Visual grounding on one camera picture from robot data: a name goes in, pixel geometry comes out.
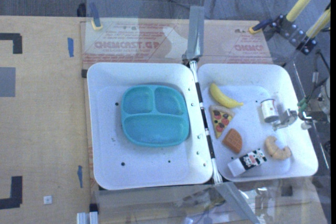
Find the small white and red can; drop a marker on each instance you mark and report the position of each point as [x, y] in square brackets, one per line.
[268, 110]

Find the white carton with cow print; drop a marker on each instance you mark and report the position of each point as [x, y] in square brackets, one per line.
[249, 161]

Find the brown cardboard board, red print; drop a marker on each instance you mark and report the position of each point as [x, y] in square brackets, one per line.
[157, 46]

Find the yellow banana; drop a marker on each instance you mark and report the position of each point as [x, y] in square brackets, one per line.
[221, 98]

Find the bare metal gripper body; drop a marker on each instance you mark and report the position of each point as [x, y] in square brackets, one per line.
[320, 114]

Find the tan croissant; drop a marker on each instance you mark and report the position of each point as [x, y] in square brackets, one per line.
[273, 148]

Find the small white square block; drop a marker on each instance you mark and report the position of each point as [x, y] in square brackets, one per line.
[47, 200]

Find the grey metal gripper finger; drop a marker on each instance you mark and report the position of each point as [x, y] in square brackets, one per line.
[282, 110]
[288, 116]

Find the orange-brown waffle biscuit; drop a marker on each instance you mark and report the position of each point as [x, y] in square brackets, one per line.
[233, 140]

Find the blue divided plate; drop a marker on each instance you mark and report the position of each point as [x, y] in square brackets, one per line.
[155, 127]

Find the white plastic tray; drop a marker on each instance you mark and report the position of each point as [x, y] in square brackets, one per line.
[107, 139]
[252, 123]

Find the pizza slice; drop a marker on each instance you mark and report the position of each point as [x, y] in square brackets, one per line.
[219, 120]

